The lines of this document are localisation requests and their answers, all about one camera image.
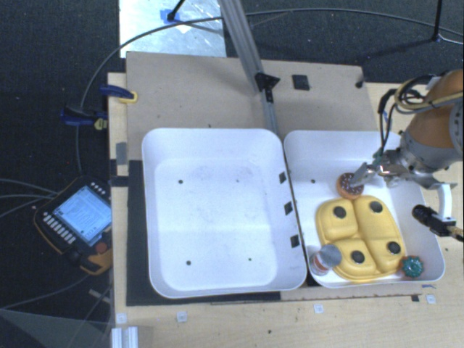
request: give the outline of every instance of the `white tray with objects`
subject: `white tray with objects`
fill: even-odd
[[[174,129],[142,143],[149,275],[164,297],[283,291],[307,266],[282,143],[263,129]]]
[[[398,147],[399,140],[398,135],[390,133],[386,149]],[[322,203],[339,198],[337,178],[343,173],[353,173],[363,162],[371,163],[379,144],[378,132],[296,130],[285,138],[284,149],[308,259],[321,248],[315,224],[317,209]],[[415,281],[440,279],[444,259],[438,241],[411,215],[415,205],[425,204],[419,185],[403,181],[395,188],[387,188],[383,178],[376,176],[365,185],[363,194],[385,203],[402,234],[406,255],[419,256],[423,261],[424,271]],[[343,279],[333,270],[325,276],[312,276],[328,288],[360,285]],[[398,272],[368,284],[411,281]]]

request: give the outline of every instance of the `black floor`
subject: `black floor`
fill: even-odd
[[[436,0],[243,0],[256,12],[297,7],[350,8],[434,23]],[[444,0],[442,31],[462,41],[463,0]],[[63,125],[65,103],[78,105],[99,63],[118,45],[118,0],[0,0],[0,178],[13,178],[55,191],[78,175],[75,130]],[[418,23],[354,12],[300,12],[263,22],[253,17],[254,37],[263,59],[362,66],[373,82],[401,82],[426,73],[463,66],[463,47],[430,40],[433,28]],[[226,40],[228,55],[234,50]],[[122,71],[114,58],[108,71]],[[104,109],[92,88],[86,102]],[[81,128],[85,172],[108,177],[107,134]],[[0,196],[38,191],[0,183]],[[1,199],[0,215],[27,199]],[[0,218],[0,307],[66,287],[85,274],[67,263],[33,227],[33,205]],[[88,278],[63,294],[16,307],[31,313],[84,318],[96,301],[89,289],[103,291],[106,273]],[[106,320],[99,305],[92,320]]]

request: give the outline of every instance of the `table top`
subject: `table top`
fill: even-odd
[[[190,67],[204,67],[200,63],[213,63],[216,69],[226,71],[227,78],[234,75],[238,83],[243,82],[241,69],[236,59],[205,59],[204,57],[149,55],[139,57],[145,65],[153,63],[163,64],[173,59],[173,63],[181,66],[186,61]],[[109,83],[126,87],[128,83],[137,83],[129,80],[134,66],[128,63],[128,74],[109,74]],[[349,82],[344,78],[350,78],[350,82],[361,73],[357,67],[314,65],[278,61],[264,61],[265,68],[273,71],[271,75],[284,76],[286,73],[309,73],[310,82],[315,87],[313,106],[323,107],[326,104],[340,102],[337,94],[344,94],[345,98],[351,97],[348,88]],[[208,77],[196,76],[195,81],[190,80],[188,70],[179,73],[176,65],[170,69],[164,67],[166,73],[175,74],[179,78],[185,78],[193,88],[209,88],[211,82]],[[166,86],[159,80],[163,90],[158,94],[141,92],[139,102],[153,102],[154,105],[163,104],[170,97],[171,106],[181,97],[176,98],[176,87]],[[223,81],[213,91],[220,98],[218,91],[227,88],[227,82]],[[366,83],[362,91],[354,93],[353,97],[365,99],[359,104],[350,102],[346,112],[339,112],[337,120],[343,122],[344,118],[360,115],[362,118],[371,117],[365,121],[364,130],[373,130],[376,126],[374,109],[377,107],[380,97],[394,84]],[[196,101],[204,102],[206,107],[207,97],[201,97],[196,93]],[[276,91],[276,104],[279,99],[285,99],[288,107],[276,107],[279,127],[283,134],[291,130],[291,122],[296,128],[305,127],[304,120],[295,120],[296,115],[307,112],[305,106],[299,104],[302,95],[289,93],[282,87]],[[226,96],[237,97],[237,92],[230,88]],[[122,104],[114,97],[109,98],[109,145],[110,157],[115,162],[114,166],[118,176],[128,175],[127,155],[119,153],[121,148],[127,146],[127,142],[133,138],[130,134],[133,126],[128,126],[128,113],[132,113],[131,105]],[[249,107],[250,115],[258,115],[255,109]],[[172,117],[175,115],[175,107],[162,109],[165,117],[152,118],[149,125],[135,128],[142,132],[145,128],[157,126],[157,120],[161,119],[163,126],[172,125]],[[194,119],[191,109],[188,114]],[[223,120],[223,116],[216,113],[215,120]],[[247,118],[252,123],[253,117]],[[397,115],[394,119],[394,131],[404,129],[409,118]],[[332,124],[327,123],[325,130],[330,130]],[[357,130],[359,124],[352,124],[350,129],[345,123],[339,130]],[[136,158],[137,150],[129,154],[129,158]],[[444,181],[458,182],[458,187],[452,192],[453,215],[457,218],[458,226],[463,226],[463,165],[461,162],[454,164],[447,172],[440,172],[437,178]],[[436,192],[424,191],[424,198],[428,205],[438,206]],[[113,214],[113,252],[115,274],[115,320],[119,327],[138,326],[140,347],[300,347],[322,346],[325,347],[382,347],[394,344],[396,347],[411,347],[413,345],[423,347],[458,347],[464,340],[462,322],[464,321],[464,277],[463,277],[463,245],[451,238],[440,238],[439,246],[446,262],[444,277],[430,284],[411,283],[406,285],[383,285],[352,287],[344,289],[325,288],[301,288],[296,291],[282,293],[279,302],[253,302],[234,304],[181,304],[163,306],[139,306],[128,307],[125,304],[126,287],[126,247],[128,234],[128,188],[124,186],[112,187],[112,214]],[[187,321],[178,322],[179,312],[186,312]]]

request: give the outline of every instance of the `orange button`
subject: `orange button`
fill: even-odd
[[[103,254],[108,250],[108,245],[106,245],[104,242],[99,242],[97,245],[95,245],[95,250],[99,254]]]

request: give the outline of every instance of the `black dot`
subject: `black dot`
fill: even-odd
[[[389,242],[387,247],[392,254],[399,254],[401,252],[401,246],[397,242]]]
[[[384,209],[384,207],[382,206],[382,204],[378,201],[372,201],[370,204],[369,204],[369,207],[370,209],[373,211],[373,212],[376,212],[376,213],[380,213],[382,212],[382,210]]]
[[[333,213],[339,219],[343,219],[347,216],[347,211],[341,206],[337,206],[335,209],[333,209]]]
[[[357,264],[362,264],[365,261],[365,256],[362,252],[359,250],[355,250],[351,253],[351,258],[355,261]]]

